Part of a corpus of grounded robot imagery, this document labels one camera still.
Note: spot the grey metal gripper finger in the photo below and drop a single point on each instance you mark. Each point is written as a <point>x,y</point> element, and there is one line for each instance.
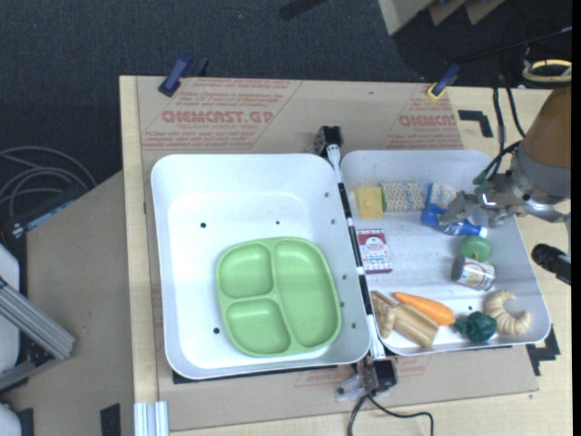
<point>460,206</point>
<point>498,217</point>

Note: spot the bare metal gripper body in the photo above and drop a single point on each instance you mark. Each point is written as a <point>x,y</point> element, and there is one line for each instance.
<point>499,193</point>

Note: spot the white and blue carton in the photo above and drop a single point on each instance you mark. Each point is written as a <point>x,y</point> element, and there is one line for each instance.
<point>439,194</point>

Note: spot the blue and white bottle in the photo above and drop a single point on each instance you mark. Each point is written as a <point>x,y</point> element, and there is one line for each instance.
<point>431,216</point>

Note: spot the green apple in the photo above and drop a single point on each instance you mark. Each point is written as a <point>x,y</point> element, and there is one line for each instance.
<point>474,247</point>

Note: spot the patterned white packet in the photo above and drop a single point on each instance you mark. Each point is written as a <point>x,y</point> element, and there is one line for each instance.
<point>403,196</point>

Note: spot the small white can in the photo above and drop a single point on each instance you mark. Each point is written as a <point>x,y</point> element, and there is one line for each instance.
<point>476,274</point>

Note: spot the white plastic tray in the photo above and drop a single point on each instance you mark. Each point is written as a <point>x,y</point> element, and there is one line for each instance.
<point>422,266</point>
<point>254,198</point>

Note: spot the yellow block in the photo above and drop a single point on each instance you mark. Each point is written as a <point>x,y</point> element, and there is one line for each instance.
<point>368,203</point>

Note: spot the red and white carton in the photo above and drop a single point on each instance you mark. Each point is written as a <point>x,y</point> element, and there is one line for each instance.
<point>374,250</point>

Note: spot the beige croissant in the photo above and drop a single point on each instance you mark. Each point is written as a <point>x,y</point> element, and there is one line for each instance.
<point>506,318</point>

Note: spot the orange carrot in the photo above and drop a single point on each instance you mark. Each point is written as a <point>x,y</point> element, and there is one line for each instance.
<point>424,308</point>

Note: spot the thin black and white rod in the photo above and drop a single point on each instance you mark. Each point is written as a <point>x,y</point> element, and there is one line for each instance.
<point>351,230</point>

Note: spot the green broccoli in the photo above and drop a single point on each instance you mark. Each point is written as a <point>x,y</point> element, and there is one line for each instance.
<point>479,327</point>

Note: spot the tan hot dog bun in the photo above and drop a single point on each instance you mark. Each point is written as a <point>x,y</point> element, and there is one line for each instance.
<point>415,326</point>

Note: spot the beige pizza slice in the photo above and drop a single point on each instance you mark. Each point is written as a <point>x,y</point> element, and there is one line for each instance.
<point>382,311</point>

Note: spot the green divided plate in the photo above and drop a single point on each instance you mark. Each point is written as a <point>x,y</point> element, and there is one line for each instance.
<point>295,289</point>

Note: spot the brown cardboard board red print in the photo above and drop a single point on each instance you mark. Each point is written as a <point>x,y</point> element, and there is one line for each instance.
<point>272,116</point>

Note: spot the black cylinder on white bracket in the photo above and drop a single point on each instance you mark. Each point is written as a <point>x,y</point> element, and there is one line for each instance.
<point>551,257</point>

